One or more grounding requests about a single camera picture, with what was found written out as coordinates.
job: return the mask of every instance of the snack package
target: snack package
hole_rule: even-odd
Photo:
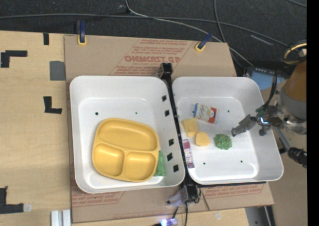
[[[217,109],[197,103],[194,110],[194,118],[209,123],[217,122]]]

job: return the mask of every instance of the light wood surface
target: light wood surface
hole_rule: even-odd
[[[32,205],[31,212],[0,215],[0,226],[50,225],[50,212],[70,209],[69,148],[65,81],[51,81],[49,62],[64,62],[63,34],[0,31],[0,52],[27,50],[0,68],[0,188],[8,186],[7,204]],[[44,113],[44,96],[62,114]],[[184,222],[184,214],[177,215]],[[162,217],[76,224],[146,225]],[[247,226],[245,209],[188,214],[188,226]]]

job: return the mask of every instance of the green object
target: green object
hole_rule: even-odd
[[[225,134],[217,134],[214,140],[219,149],[228,150],[232,146],[230,137]]]
[[[154,173],[154,176],[165,176],[165,164],[164,164],[164,155],[161,151],[159,151],[159,159],[158,159],[158,165],[156,167],[156,171]]]

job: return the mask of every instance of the blue clip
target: blue clip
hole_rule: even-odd
[[[195,50],[197,52],[201,52],[202,50],[204,50],[205,44],[211,39],[212,36],[212,33],[207,34],[205,38],[195,46]]]
[[[86,38],[85,38],[85,22],[80,21],[80,30],[78,36],[78,44],[79,45],[86,45]]]

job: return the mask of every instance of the black fabric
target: black fabric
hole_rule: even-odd
[[[213,0],[128,0],[137,13],[216,20]],[[307,5],[307,0],[294,0]],[[0,16],[44,13],[96,13],[125,15],[125,0],[0,0]],[[290,73],[279,61],[285,45],[307,37],[307,8],[287,0],[217,0],[219,20],[274,38],[283,44],[236,27],[222,25],[225,40],[255,66]],[[37,17],[0,19],[0,30],[73,33],[77,20],[86,21],[91,35],[202,40],[204,33],[170,22],[144,19]],[[185,21],[222,39],[215,23]],[[248,63],[234,54],[243,66]]]

